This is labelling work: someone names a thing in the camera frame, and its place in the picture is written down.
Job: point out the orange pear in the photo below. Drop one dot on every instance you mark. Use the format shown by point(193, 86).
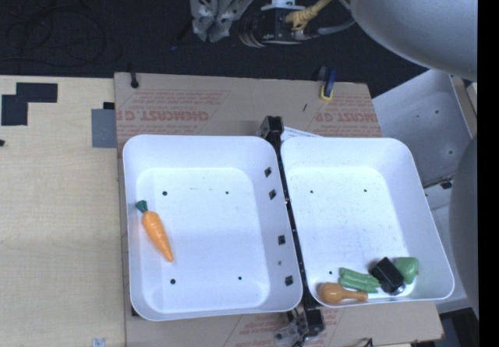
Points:
point(331, 293)

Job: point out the green bean pods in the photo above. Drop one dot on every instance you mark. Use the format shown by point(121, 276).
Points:
point(356, 281)

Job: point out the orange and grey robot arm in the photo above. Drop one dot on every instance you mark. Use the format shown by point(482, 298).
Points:
point(413, 6)

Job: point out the white plastic tray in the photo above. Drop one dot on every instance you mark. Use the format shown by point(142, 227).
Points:
point(210, 244)
point(351, 220)

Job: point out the orange carrot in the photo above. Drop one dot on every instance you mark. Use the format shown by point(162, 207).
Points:
point(156, 232)

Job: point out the brown cardboard board, red print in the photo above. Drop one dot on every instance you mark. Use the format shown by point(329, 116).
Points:
point(234, 111)

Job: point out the black bottle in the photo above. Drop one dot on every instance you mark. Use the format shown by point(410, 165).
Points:
point(386, 274)

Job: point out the green pepper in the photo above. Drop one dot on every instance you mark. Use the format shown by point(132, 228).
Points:
point(409, 268)

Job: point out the thin black rod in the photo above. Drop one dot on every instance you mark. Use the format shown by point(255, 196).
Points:
point(290, 217)

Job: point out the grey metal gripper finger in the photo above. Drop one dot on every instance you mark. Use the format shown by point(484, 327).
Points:
point(232, 6)
point(202, 10)

